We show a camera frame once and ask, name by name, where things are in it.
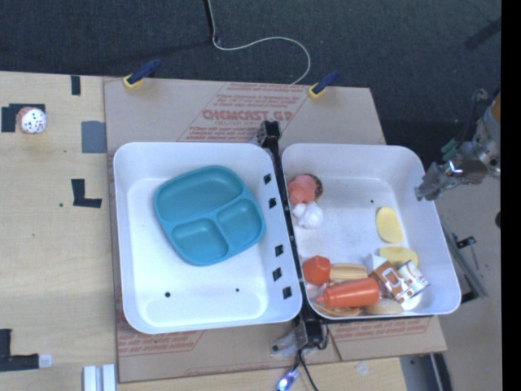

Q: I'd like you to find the white speckled cupcake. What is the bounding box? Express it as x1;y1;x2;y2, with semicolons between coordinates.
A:
16;105;48;135

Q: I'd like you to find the blue divided plate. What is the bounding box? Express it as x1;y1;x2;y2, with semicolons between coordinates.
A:
152;165;267;267

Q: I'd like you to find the orange sauce bottle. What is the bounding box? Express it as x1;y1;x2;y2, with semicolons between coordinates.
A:
315;276;381;310

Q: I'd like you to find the white toy garlic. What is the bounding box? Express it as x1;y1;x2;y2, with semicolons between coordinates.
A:
291;201;325;230

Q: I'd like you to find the small orange faceted bottle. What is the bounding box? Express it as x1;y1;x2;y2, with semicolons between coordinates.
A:
301;255;332;287

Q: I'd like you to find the thin black rod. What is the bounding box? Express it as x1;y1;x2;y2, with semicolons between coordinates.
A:
269;138;311;326

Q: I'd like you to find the brown cardboard board red print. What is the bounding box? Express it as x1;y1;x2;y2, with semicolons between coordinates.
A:
103;77;448;384

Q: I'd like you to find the pale bread roll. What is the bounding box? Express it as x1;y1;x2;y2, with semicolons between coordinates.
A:
363;297;405;316

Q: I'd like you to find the yellow oval crisp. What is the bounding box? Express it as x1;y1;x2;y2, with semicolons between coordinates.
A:
374;206;405;244
379;245;419;269

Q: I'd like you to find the black block with wires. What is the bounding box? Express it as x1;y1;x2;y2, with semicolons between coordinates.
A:
259;121;282;149
297;314;327;349

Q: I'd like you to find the white plastic tray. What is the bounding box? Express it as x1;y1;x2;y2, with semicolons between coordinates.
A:
112;141;304;336
281;143;462;321

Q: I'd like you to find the orange and white carton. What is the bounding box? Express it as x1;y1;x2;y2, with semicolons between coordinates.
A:
365;253;415;311

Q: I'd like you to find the orange toy octopus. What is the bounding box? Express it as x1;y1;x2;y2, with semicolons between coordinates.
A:
287;174;317;205

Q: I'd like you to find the orange flat biscuit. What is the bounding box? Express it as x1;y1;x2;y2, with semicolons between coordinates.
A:
312;301;361;318

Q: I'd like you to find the white and orange can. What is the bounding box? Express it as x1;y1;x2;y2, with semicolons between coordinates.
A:
396;259;431;299

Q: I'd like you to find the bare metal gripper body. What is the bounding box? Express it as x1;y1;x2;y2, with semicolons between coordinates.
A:
436;138;502;191

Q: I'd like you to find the tan hot dog bun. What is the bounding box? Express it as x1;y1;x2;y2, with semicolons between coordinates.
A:
328;262;370;283

